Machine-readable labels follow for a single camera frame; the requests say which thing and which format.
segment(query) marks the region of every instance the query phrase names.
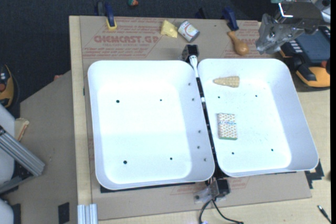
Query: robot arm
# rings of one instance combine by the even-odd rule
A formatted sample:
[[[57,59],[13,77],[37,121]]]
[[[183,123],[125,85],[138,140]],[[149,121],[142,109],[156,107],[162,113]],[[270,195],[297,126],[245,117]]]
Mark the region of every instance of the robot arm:
[[[330,25],[331,0],[271,0],[278,3],[275,16],[264,14],[256,47],[272,54],[302,33],[313,35],[319,26]]]

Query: tape measure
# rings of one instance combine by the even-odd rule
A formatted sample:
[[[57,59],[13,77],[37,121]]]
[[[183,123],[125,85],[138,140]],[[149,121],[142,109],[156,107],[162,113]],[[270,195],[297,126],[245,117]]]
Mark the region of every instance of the tape measure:
[[[7,65],[0,64],[0,104],[7,108],[12,104],[13,98],[13,76]]]

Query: cable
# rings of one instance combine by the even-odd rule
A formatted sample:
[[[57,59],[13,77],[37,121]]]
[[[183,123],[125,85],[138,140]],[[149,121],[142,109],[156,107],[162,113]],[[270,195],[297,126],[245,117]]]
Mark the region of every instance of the cable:
[[[237,220],[233,220],[233,219],[226,218],[226,217],[221,213],[221,211],[219,210],[219,208],[217,207],[217,205],[216,205],[216,203],[215,203],[215,199],[216,199],[216,197],[215,197],[214,199],[212,199],[212,200],[207,201],[207,202],[202,206],[202,208],[201,208],[201,210],[200,210],[200,213],[199,213],[199,217],[198,217],[198,224],[202,224],[202,223],[203,223],[203,222],[202,222],[202,214],[203,214],[205,208],[210,204],[211,201],[212,201],[212,203],[214,204],[215,208],[217,209],[218,213],[221,215],[221,217],[223,217],[224,219],[226,219],[226,220],[228,220],[228,221],[231,221],[231,222],[233,222],[233,223],[236,223],[236,224],[244,224],[242,221],[237,221]]]

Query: cardboard sheet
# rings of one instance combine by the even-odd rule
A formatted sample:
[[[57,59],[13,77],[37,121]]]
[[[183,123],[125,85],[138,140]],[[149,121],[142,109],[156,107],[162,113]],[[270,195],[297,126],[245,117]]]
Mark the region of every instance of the cardboard sheet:
[[[95,175],[88,68],[93,62],[102,59],[179,59],[185,45],[190,43],[181,35],[177,38],[161,35],[161,26],[165,19],[175,26],[185,20],[116,17],[117,29],[108,31],[104,17],[80,16],[92,202],[98,205],[99,220],[196,210],[202,206],[194,203],[193,194],[205,188],[204,183],[101,193]],[[206,58],[276,57],[260,55],[256,50],[255,40],[259,37],[257,21],[237,22],[239,30],[236,31],[236,36],[246,42],[250,49],[250,53],[243,57],[235,53],[233,43],[227,36],[230,29],[226,20],[189,21],[200,31],[200,35],[192,42],[198,45],[199,61]],[[228,180],[231,193],[218,203],[221,207],[311,197],[304,172],[230,177]]]

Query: black pen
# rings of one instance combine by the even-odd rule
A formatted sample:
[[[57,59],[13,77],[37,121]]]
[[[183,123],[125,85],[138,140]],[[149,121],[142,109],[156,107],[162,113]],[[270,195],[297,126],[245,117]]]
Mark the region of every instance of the black pen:
[[[317,207],[320,209],[321,213],[325,216],[325,218],[328,219],[328,221],[331,223],[331,219],[328,217],[327,213],[326,213],[325,210],[322,208],[322,206],[317,205]]]

